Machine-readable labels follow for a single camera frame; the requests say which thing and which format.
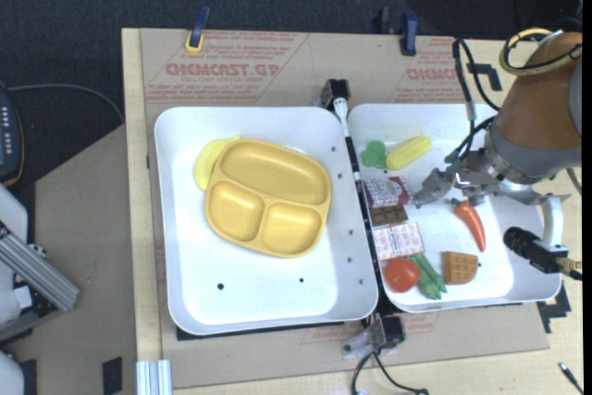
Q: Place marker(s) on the yellow corn cob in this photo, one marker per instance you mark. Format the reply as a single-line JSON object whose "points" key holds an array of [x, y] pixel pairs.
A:
{"points": [[409, 151]]}

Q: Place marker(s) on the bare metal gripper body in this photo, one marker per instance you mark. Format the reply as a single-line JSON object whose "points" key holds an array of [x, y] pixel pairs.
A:
{"points": [[481, 169]]}

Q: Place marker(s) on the yellow divided plate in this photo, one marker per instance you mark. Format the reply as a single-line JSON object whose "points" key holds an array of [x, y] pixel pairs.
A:
{"points": [[268, 194]]}

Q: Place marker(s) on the white packet with red print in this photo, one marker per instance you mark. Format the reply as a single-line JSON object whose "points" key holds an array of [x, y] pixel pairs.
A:
{"points": [[398, 239]]}

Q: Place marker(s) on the red tomato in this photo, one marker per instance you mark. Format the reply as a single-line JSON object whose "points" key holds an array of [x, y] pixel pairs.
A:
{"points": [[401, 275]]}

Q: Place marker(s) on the brown waffle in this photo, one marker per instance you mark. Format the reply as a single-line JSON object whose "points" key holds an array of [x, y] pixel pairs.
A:
{"points": [[460, 268]]}

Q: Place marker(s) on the black cylinder on white bracket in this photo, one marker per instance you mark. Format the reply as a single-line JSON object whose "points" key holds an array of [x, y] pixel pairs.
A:
{"points": [[532, 247]]}

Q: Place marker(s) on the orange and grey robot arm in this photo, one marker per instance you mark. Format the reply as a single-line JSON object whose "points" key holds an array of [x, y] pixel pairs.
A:
{"points": [[536, 115]]}

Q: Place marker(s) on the white and red carton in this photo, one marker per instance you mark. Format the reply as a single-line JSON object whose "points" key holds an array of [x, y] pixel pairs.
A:
{"points": [[386, 192]]}

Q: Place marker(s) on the brown cardboard board red print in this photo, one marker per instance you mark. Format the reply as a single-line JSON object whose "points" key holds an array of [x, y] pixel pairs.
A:
{"points": [[287, 69]]}

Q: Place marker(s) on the white plastic tray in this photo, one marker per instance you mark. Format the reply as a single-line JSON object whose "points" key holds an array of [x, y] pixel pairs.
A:
{"points": [[499, 245], [259, 291]]}

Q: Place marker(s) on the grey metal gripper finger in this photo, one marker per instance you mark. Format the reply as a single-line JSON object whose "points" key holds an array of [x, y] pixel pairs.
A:
{"points": [[432, 188], [476, 198]]}

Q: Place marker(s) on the thin black and white rod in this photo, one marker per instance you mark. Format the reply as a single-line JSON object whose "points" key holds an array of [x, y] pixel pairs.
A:
{"points": [[356, 166]]}

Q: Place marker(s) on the yellow banana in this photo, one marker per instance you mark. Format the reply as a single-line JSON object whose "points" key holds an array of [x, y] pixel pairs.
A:
{"points": [[203, 166]]}

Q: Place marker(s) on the orange carrot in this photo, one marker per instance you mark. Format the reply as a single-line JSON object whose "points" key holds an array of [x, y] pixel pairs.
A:
{"points": [[472, 222]]}

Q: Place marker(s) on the green asparagus bunch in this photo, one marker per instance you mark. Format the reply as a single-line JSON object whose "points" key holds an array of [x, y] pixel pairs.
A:
{"points": [[431, 280]]}

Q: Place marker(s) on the brown chocolate bar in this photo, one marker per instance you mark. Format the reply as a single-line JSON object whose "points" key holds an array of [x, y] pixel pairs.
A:
{"points": [[388, 215]]}

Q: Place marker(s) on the green broccoli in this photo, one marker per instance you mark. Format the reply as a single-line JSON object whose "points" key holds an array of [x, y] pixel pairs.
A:
{"points": [[373, 155]]}

